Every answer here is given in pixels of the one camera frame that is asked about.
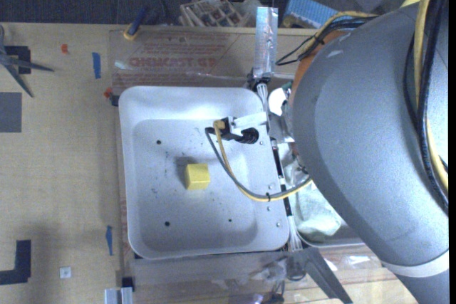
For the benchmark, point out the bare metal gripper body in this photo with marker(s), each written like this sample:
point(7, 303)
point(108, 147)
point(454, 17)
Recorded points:
point(279, 126)

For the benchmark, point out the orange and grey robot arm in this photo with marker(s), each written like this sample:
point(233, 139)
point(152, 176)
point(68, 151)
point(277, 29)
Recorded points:
point(356, 139)

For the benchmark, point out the yellow cube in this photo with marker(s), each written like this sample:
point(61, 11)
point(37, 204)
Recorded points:
point(196, 176)

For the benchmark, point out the pale green crumpled bag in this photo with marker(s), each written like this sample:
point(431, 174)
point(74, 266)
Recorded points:
point(315, 217)

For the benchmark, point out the black cylinder on white bracket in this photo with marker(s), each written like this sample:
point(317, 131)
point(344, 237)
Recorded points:
point(246, 134)

